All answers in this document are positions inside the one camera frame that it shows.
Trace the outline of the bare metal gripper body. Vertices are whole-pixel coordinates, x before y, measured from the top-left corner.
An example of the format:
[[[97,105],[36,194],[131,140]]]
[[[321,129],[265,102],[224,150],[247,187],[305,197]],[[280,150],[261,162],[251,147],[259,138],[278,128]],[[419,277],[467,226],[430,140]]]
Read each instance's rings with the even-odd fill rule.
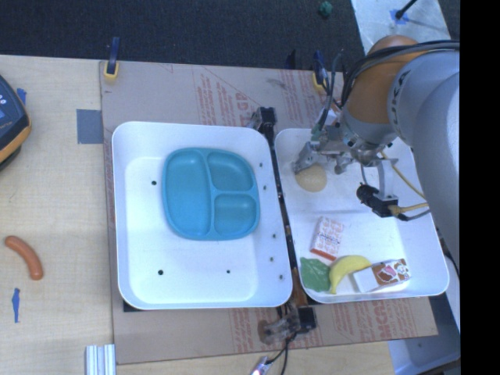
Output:
[[[387,124],[334,124],[316,132],[318,153],[332,158],[370,163],[392,143],[392,126]]]

